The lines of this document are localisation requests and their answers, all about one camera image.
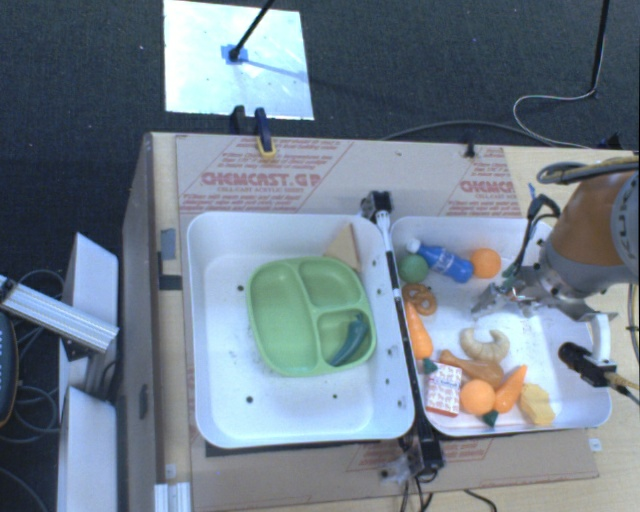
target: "table surface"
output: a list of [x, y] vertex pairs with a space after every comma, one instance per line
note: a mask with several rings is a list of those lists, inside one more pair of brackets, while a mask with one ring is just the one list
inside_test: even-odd
[[[530, 200], [528, 184], [535, 182], [536, 173], [545, 165], [570, 160], [587, 163], [611, 157], [610, 152], [595, 150], [505, 147], [504, 151], [523, 211], [526, 210]], [[575, 186], [550, 186], [544, 192], [558, 204], [563, 205], [574, 189]], [[175, 215], [172, 212], [177, 212], [175, 198], [167, 196], [155, 199], [156, 217], [164, 217], [165, 222], [172, 220], [170, 217]], [[163, 204], [168, 207], [163, 209], [158, 206]], [[166, 303], [160, 304], [161, 309], [175, 308], [179, 303], [176, 296], [166, 296], [161, 298], [162, 301]], [[628, 325], [627, 286], [616, 285], [605, 295], [594, 297], [589, 302], [596, 309], [619, 313], [618, 317], [611, 322], [611, 357], [618, 363], [620, 375], [637, 380], [638, 365], [626, 330]], [[181, 326], [176, 320], [167, 318], [161, 325], [160, 331], [170, 338], [179, 335]], [[174, 347], [166, 350], [168, 352], [162, 359], [171, 361], [177, 355], [177, 352], [173, 354], [171, 352], [179, 349]], [[167, 380], [176, 382], [177, 379], [183, 378], [176, 366], [179, 365], [173, 367], [168, 365], [164, 368]], [[188, 450], [181, 448], [185, 446], [184, 425], [187, 422], [184, 418], [184, 409], [182, 407], [172, 409], [171, 404], [175, 403], [175, 400], [172, 401], [170, 396], [165, 396], [164, 401], [167, 404], [164, 415], [165, 453], [171, 460], [178, 461], [178, 466], [180, 461], [188, 465], [189, 455], [186, 453]], [[637, 405], [618, 393], [612, 392], [612, 402], [613, 412], [610, 419], [603, 426], [588, 431], [589, 437], [600, 446], [599, 451], [594, 454], [600, 473], [597, 479], [482, 489], [479, 494], [490, 498], [501, 511], [636, 510], [637, 503], [640, 502], [640, 486], [637, 485], [640, 481], [640, 414]], [[278, 510], [283, 512], [393, 512], [400, 509], [401, 501], [401, 497], [398, 496], [279, 507]], [[419, 510], [418, 499], [412, 496], [407, 511], [417, 510]], [[472, 512], [488, 510], [488, 506], [462, 491], [439, 492], [435, 494], [429, 510]]]

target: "beige triangular toy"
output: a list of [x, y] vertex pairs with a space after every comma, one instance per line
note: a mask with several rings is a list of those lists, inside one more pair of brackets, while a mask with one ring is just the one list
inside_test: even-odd
[[360, 258], [358, 257], [358, 248], [353, 236], [352, 224], [347, 224], [338, 233], [338, 236], [331, 242], [324, 255], [339, 259], [356, 272], [360, 272]]

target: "white square panel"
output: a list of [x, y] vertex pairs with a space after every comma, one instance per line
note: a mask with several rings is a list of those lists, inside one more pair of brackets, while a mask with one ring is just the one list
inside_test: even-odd
[[169, 112], [313, 120], [300, 14], [271, 9], [238, 63], [227, 57], [260, 9], [165, 0], [165, 101]]

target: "green ball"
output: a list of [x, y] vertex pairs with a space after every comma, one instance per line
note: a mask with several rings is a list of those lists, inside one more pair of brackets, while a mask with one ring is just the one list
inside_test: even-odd
[[405, 283], [420, 283], [427, 277], [429, 265], [422, 256], [408, 254], [400, 260], [398, 273]]

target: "black floor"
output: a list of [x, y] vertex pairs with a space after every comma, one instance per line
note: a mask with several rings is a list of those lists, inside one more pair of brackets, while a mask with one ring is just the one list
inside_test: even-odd
[[[276, 8], [301, 12], [316, 120], [274, 121], [272, 131], [378, 139], [460, 119], [516, 127], [512, 106], [520, 96], [589, 90], [601, 6], [600, 0], [278, 1]], [[0, 2], [1, 274], [64, 272], [75, 232], [119, 254], [143, 133], [226, 132], [219, 116], [165, 112], [162, 23], [161, 0]], [[552, 139], [596, 147], [618, 133], [623, 147], [638, 149], [639, 35], [640, 4], [612, 2], [596, 97], [531, 101], [520, 109], [523, 120]], [[474, 125], [413, 138], [539, 145]], [[25, 385], [56, 388], [55, 348], [52, 337], [31, 346]], [[47, 426], [46, 404], [43, 398], [21, 407]], [[33, 432], [12, 420], [3, 434]], [[0, 468], [28, 483], [48, 510], [55, 509], [56, 465], [55, 433], [24, 445], [0, 440]], [[30, 510], [40, 509], [0, 471], [0, 511]]]

